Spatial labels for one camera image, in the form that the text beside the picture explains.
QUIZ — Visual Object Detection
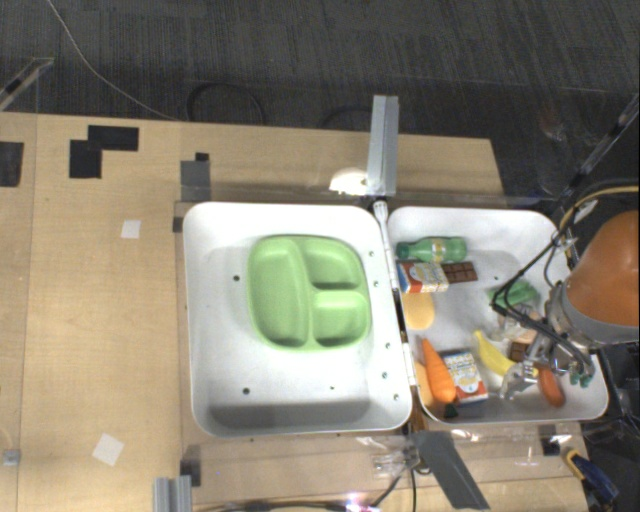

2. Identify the orange sausage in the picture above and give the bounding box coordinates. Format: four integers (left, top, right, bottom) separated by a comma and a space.
536, 367, 567, 408

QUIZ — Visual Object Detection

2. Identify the yellow banana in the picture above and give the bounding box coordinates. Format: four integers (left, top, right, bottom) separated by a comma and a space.
472, 329, 539, 379

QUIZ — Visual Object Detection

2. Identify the green plastic bottle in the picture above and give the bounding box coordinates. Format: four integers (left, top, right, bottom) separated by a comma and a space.
396, 236, 468, 265

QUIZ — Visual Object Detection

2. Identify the brown chocolate bar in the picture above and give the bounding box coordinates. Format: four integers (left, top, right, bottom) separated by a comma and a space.
441, 261, 479, 287

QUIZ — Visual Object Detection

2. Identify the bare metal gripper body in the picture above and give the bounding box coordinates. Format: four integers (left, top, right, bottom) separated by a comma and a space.
521, 323, 577, 375

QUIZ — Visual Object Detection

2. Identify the orange carrot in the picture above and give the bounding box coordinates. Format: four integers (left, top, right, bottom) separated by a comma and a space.
420, 338, 460, 419

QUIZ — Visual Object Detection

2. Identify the orange and white carton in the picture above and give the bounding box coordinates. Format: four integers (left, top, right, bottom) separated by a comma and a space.
396, 259, 451, 295
439, 348, 490, 406

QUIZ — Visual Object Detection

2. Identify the yellow oval bread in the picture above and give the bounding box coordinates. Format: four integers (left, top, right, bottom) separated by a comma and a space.
402, 292, 436, 332

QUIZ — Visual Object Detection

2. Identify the white plastic tray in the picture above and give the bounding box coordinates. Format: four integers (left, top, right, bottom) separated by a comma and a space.
387, 206, 610, 426
182, 201, 414, 439

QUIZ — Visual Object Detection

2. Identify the green divided plate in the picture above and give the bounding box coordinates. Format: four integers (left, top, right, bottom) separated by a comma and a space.
246, 234, 374, 354

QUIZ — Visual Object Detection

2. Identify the green pea pod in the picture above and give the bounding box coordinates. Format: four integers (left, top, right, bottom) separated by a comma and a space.
488, 279, 540, 307

